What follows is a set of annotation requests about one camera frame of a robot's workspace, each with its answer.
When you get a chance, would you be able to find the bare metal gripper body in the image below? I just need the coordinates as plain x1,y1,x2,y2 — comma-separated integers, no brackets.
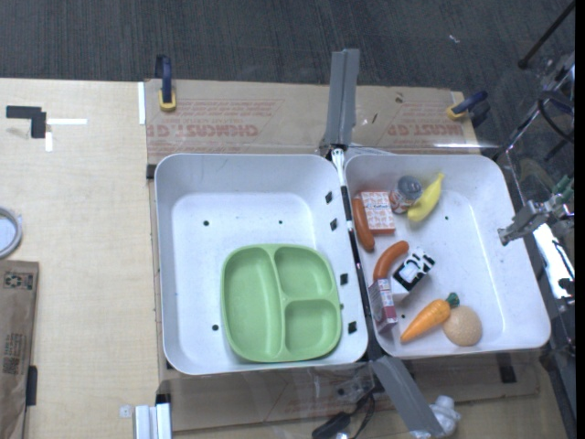
533,198,575,233

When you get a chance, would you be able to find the white plastic tray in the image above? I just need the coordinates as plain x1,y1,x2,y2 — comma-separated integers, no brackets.
154,153,369,377
342,153,552,360

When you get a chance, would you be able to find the yellow banana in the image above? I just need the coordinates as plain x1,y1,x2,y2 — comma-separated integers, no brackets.
406,172,446,223

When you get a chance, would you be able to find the black and white carton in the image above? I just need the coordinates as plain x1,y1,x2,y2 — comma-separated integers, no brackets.
390,246,436,305

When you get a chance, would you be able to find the beige bread bun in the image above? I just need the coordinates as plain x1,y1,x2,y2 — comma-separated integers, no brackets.
441,305,484,348

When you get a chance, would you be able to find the small can with grey lid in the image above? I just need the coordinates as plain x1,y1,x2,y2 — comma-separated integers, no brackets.
388,175,423,215

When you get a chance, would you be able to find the orange carrot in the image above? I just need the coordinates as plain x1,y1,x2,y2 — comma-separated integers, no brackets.
399,292,461,343

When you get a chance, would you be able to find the orange sausage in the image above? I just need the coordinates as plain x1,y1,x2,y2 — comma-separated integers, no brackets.
372,240,410,283
351,198,377,252

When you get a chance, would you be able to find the orange and white carton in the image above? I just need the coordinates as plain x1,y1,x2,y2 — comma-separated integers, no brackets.
359,190,397,236

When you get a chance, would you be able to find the pink and white carton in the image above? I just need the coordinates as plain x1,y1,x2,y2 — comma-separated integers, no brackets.
367,278,399,335

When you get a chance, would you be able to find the white crumpled paper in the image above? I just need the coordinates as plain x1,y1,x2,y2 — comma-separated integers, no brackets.
429,394,462,436

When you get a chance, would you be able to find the brown cardboard board red print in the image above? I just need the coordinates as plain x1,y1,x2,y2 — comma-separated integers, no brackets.
144,79,541,433

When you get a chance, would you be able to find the green divided plate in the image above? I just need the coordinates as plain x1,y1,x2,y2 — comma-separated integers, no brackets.
220,243,344,364

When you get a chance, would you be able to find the white tape roll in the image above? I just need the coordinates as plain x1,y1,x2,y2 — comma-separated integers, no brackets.
0,207,24,260

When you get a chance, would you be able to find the brown paper bag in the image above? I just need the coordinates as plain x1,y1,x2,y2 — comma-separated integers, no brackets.
0,260,40,439

